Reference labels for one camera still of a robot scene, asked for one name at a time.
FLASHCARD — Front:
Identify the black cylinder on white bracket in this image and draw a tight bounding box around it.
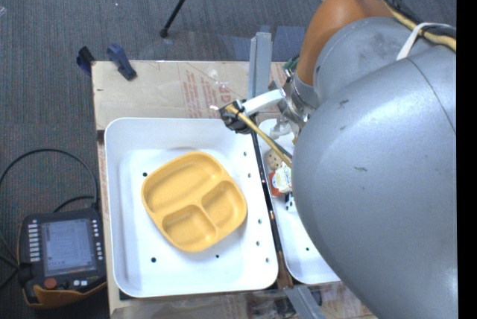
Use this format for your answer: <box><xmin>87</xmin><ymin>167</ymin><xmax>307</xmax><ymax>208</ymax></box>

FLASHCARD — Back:
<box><xmin>218</xmin><ymin>89</ymin><xmax>288</xmax><ymax>135</ymax></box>

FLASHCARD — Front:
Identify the white plastic tray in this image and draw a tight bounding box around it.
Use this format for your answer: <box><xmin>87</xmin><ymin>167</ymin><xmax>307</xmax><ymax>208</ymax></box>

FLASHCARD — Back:
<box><xmin>256</xmin><ymin>119</ymin><xmax>342</xmax><ymax>285</ymax></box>
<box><xmin>104</xmin><ymin>117</ymin><xmax>279</xmax><ymax>299</ymax></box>

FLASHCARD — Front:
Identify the yellow divided plate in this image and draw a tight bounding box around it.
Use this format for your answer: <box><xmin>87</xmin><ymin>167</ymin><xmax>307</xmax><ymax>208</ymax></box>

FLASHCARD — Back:
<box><xmin>140</xmin><ymin>151</ymin><xmax>248</xmax><ymax>253</ymax></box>

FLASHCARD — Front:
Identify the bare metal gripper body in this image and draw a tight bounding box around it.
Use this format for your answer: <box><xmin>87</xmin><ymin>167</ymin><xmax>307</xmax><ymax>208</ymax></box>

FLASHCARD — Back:
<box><xmin>268</xmin><ymin>78</ymin><xmax>311</xmax><ymax>128</ymax></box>

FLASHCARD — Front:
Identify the white bottle with red cap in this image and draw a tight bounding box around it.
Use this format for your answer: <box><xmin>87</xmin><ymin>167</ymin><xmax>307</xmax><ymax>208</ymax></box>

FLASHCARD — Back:
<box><xmin>268</xmin><ymin>165</ymin><xmax>294</xmax><ymax>198</ymax></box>

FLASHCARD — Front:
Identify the cream biscuit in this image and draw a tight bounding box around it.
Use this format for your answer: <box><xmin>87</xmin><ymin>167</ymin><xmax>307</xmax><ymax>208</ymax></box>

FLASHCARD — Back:
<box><xmin>266</xmin><ymin>151</ymin><xmax>285</xmax><ymax>171</ymax></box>

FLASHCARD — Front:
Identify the brown cardboard board, red print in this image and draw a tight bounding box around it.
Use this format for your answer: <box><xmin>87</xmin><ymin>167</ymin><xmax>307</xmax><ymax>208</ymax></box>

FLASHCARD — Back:
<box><xmin>91</xmin><ymin>60</ymin><xmax>377</xmax><ymax>319</ymax></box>

